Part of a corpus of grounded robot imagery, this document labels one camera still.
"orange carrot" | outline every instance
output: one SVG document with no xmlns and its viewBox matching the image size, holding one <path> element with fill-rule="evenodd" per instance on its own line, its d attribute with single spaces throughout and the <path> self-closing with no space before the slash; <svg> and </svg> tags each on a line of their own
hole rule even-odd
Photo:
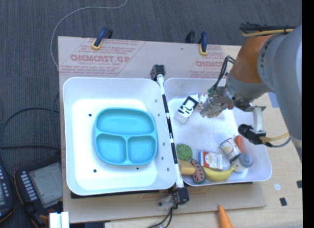
<svg viewBox="0 0 314 228">
<path fill-rule="evenodd" d="M 221 223 L 221 228 L 233 228 L 233 225 L 231 224 L 231 221 L 225 212 L 224 208 L 219 205 L 218 206 L 219 214 L 220 214 L 220 223 Z"/>
<path fill-rule="evenodd" d="M 244 148 L 243 148 L 243 140 L 242 140 L 242 137 L 240 135 L 235 136 L 235 143 L 239 147 L 240 151 L 242 153 L 245 153 Z"/>
</svg>

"black device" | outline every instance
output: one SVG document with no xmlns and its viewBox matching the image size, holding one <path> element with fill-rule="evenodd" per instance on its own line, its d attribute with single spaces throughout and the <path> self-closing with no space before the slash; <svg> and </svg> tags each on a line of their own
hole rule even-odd
<svg viewBox="0 0 314 228">
<path fill-rule="evenodd" d="M 14 180 L 27 216 L 37 228 L 46 228 L 49 213 L 62 211 L 60 155 L 20 167 Z"/>
<path fill-rule="evenodd" d="M 13 213 L 14 208 L 12 184 L 0 159 L 0 223 Z"/>
</svg>

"banana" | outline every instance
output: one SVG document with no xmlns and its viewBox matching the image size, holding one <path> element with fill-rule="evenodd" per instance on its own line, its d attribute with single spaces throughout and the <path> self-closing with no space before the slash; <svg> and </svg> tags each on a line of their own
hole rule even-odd
<svg viewBox="0 0 314 228">
<path fill-rule="evenodd" d="M 205 171 L 206 178 L 211 181 L 226 181 L 230 175 L 231 172 L 235 169 L 234 167 L 230 167 L 230 169 L 225 171 L 214 171 L 210 168 L 203 167 Z"/>
</svg>

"green fruit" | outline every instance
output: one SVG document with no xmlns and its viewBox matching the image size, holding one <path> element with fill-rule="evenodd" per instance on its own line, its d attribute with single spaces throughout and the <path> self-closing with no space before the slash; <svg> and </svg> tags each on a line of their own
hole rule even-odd
<svg viewBox="0 0 314 228">
<path fill-rule="evenodd" d="M 177 144 L 176 151 L 178 159 L 188 161 L 192 158 L 192 149 L 187 144 Z"/>
</svg>

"can lid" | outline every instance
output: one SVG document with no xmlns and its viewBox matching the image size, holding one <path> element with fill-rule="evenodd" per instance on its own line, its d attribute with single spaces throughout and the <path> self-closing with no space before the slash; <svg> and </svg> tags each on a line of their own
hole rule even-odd
<svg viewBox="0 0 314 228">
<path fill-rule="evenodd" d="M 239 159 L 240 164 L 245 168 L 249 168 L 253 164 L 252 157 L 247 153 L 241 153 L 237 158 Z"/>
</svg>

